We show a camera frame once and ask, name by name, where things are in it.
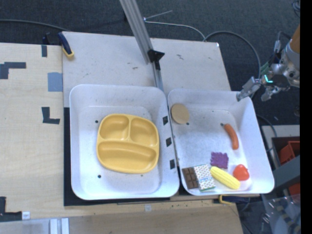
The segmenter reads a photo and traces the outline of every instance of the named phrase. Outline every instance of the dark background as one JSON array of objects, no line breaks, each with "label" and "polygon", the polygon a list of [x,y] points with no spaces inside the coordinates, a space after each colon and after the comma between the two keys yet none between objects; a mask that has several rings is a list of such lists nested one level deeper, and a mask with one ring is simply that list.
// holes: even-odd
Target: dark background
[{"label": "dark background", "polygon": [[[136,0],[142,16],[172,11],[150,18],[149,21],[183,24],[196,28],[203,35],[216,31],[230,31],[242,36],[257,51],[261,65],[273,53],[278,32],[292,36],[300,24],[300,12],[295,11],[294,0]],[[60,29],[27,22],[29,20],[62,27],[71,31],[132,36],[124,20],[119,0],[0,0],[0,42],[42,44],[49,33],[52,44],[58,44]],[[146,24],[151,38],[202,41],[195,30],[161,24]],[[288,42],[281,37],[282,47]],[[258,76],[258,62],[252,48],[240,37],[216,34],[209,41],[218,42],[233,91],[251,77]],[[273,125],[299,124],[294,110],[299,107],[299,89],[274,95],[262,102],[261,88],[254,96],[256,114]],[[259,119],[260,125],[267,121]]]}]

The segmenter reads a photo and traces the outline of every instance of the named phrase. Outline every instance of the silver metal bar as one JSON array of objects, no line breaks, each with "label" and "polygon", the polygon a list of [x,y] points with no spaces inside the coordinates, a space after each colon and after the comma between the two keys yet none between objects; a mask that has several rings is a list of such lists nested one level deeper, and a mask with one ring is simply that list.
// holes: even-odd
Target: silver metal bar
[{"label": "silver metal bar", "polygon": [[[148,56],[148,51],[153,50],[153,46],[150,37],[148,35],[147,29],[145,27],[144,18],[142,17],[141,12],[138,8],[137,1],[136,0],[119,0],[119,1],[121,3],[124,13],[126,14],[127,20],[136,38],[138,46],[143,55],[143,58],[146,63],[150,63],[151,60]],[[152,65],[155,86],[164,91],[161,72],[160,70],[156,69],[154,61],[152,62]]]}]

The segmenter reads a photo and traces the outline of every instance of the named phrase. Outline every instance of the wooden table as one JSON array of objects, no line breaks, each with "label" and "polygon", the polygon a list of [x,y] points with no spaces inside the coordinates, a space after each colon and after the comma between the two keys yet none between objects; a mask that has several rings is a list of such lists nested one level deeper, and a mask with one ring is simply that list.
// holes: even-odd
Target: wooden table
[{"label": "wooden table", "polygon": [[[99,223],[99,215],[105,215],[105,225],[118,233],[134,233],[134,219],[143,219],[141,230],[149,233],[242,233],[236,206],[213,204],[212,197],[175,195],[163,202],[64,207],[63,91],[48,84],[49,74],[62,74],[63,58],[60,46],[0,43],[0,64],[8,67],[8,77],[0,79],[0,196],[6,197],[6,212],[30,212],[32,219],[84,216]],[[14,66],[20,62],[25,68]],[[223,63],[220,71],[227,81]],[[59,123],[43,123],[43,107]],[[81,228],[90,227],[87,222]],[[72,223],[78,226],[79,218]],[[93,228],[101,230],[99,224]]]}]

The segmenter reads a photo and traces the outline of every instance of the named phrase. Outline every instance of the white tray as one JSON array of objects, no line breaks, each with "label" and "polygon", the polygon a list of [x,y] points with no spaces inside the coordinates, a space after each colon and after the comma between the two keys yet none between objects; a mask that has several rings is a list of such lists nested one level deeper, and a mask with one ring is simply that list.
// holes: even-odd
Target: white tray
[{"label": "white tray", "polygon": [[[151,120],[159,133],[159,160],[146,174],[125,174],[104,168],[97,159],[99,124],[113,113]],[[179,188],[172,132],[165,94],[155,87],[78,85],[70,92],[71,184],[85,200],[171,197]]]},{"label": "white tray", "polygon": [[[196,165],[210,166],[211,152],[221,152],[229,157],[227,172],[232,174],[236,165],[244,164],[250,174],[238,190],[215,181],[216,187],[205,192],[187,189],[181,176],[186,191],[193,195],[265,194],[274,188],[272,170],[249,97],[238,102],[236,92],[232,91],[174,89],[168,94],[169,108],[175,103],[184,104],[190,114],[187,124],[177,124],[172,120],[180,171]],[[239,140],[238,150],[232,149],[231,140],[221,123],[234,127]]]}]

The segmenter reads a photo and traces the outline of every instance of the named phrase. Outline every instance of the orange sausage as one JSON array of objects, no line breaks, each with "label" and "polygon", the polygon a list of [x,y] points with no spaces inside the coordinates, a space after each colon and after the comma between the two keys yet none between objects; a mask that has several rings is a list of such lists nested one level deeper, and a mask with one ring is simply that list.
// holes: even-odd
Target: orange sausage
[{"label": "orange sausage", "polygon": [[230,124],[225,124],[224,125],[225,131],[229,134],[231,141],[232,141],[232,148],[233,150],[238,149],[238,137],[237,134],[234,130],[234,128]]}]

